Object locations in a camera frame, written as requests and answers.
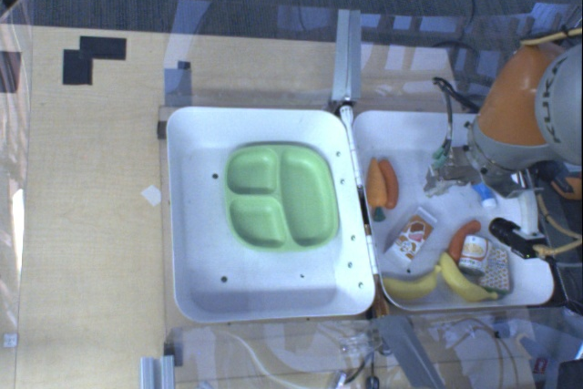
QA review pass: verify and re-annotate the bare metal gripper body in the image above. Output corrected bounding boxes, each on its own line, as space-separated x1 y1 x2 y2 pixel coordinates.
435 139 521 199

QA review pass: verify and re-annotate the white bottle with blue cap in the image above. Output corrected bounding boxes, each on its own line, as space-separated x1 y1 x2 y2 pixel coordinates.
471 181 499 210

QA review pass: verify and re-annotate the orange sausage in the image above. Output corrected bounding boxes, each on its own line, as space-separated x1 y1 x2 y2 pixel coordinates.
378 159 401 210
447 220 483 263

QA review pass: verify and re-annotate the white plastic tray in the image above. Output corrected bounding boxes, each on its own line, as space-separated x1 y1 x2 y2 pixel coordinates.
353 109 557 312
165 106 377 325

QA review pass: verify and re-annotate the orange carrot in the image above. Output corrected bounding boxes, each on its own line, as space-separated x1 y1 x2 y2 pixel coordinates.
365 157 389 223

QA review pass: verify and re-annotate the white carton with food print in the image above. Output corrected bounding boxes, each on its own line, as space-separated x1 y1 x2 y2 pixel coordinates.
383 207 439 274

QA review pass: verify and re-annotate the small can with yellow label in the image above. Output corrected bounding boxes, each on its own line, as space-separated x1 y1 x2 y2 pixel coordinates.
456 234 494 277

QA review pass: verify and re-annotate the thin black and white rod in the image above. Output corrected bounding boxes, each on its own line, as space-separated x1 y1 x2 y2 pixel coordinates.
338 103 380 277

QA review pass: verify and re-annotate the patterned packet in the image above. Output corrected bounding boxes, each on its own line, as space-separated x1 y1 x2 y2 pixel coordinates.
477 242 512 296

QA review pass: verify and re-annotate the yellow banana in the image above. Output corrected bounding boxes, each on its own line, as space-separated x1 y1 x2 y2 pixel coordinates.
438 251 500 303
382 264 444 302

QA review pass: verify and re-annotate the green divided plate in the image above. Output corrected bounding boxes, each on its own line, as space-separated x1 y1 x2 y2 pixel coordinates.
223 143 341 252

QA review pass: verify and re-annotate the black cylinder on white bracket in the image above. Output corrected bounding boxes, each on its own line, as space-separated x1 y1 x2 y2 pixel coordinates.
488 188 547 261

